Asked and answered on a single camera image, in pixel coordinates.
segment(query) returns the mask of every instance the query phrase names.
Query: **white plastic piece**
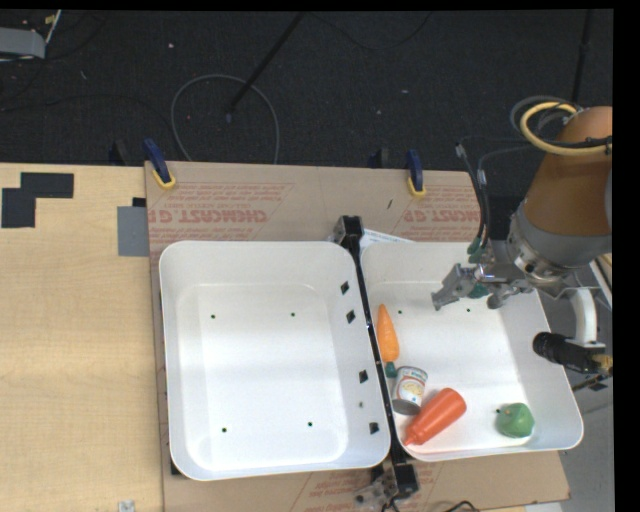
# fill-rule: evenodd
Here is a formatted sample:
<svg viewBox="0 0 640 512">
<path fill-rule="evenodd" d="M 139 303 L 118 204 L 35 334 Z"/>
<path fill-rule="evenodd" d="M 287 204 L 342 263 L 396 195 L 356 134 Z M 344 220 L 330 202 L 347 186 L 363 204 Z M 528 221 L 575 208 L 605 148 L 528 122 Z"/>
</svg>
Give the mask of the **white plastic piece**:
<svg viewBox="0 0 640 512">
<path fill-rule="evenodd" d="M 346 250 L 177 242 L 159 275 L 170 449 L 183 474 L 220 480 L 386 457 L 390 433 Z"/>
<path fill-rule="evenodd" d="M 573 341 L 578 345 L 593 346 L 598 336 L 598 314 L 591 291 L 575 288 L 569 291 L 569 300 L 576 319 L 576 333 Z"/>
<path fill-rule="evenodd" d="M 406 451 L 432 462 L 575 447 L 583 423 L 564 368 L 532 348 L 535 335 L 549 331 L 537 293 L 510 297 L 496 310 L 469 298 L 435 310 L 431 292 L 455 263 L 466 261 L 467 245 L 372 244 L 362 255 L 371 311 L 384 303 L 398 335 L 396 366 L 429 374 L 423 404 L 445 387 L 467 403 L 453 425 Z M 527 404 L 534 416 L 530 437 L 506 437 L 496 428 L 497 409 L 514 402 Z M 394 413 L 394 419 L 402 439 L 412 417 Z"/>
</svg>

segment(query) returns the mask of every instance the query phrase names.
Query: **clamp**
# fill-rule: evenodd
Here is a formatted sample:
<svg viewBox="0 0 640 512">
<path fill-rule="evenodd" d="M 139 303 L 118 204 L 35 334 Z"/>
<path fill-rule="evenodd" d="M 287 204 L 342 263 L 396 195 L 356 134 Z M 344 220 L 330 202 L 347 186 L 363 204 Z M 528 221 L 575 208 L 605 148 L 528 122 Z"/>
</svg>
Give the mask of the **clamp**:
<svg viewBox="0 0 640 512">
<path fill-rule="evenodd" d="M 427 195 L 427 189 L 424 188 L 422 179 L 422 164 L 420 157 L 415 149 L 407 151 L 405 169 L 409 169 L 409 191 L 414 197 L 424 197 Z"/>
<path fill-rule="evenodd" d="M 167 163 L 164 161 L 162 151 L 160 151 L 160 148 L 156 145 L 153 139 L 144 139 L 142 141 L 142 149 L 153 165 L 155 170 L 153 177 L 156 179 L 158 185 L 160 185 L 160 188 L 164 190 L 173 188 L 176 184 L 176 179 L 169 172 L 169 168 L 167 167 Z"/>
</svg>

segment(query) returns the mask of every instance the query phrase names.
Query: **tin can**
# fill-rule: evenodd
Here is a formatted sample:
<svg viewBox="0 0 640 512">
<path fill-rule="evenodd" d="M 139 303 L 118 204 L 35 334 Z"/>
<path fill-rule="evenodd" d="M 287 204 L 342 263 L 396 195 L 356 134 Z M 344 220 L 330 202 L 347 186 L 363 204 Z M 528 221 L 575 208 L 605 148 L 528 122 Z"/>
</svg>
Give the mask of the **tin can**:
<svg viewBox="0 0 640 512">
<path fill-rule="evenodd" d="M 391 397 L 391 404 L 397 413 L 413 416 L 420 412 L 427 377 L 427 372 L 420 368 L 398 368 L 398 377 Z"/>
</svg>

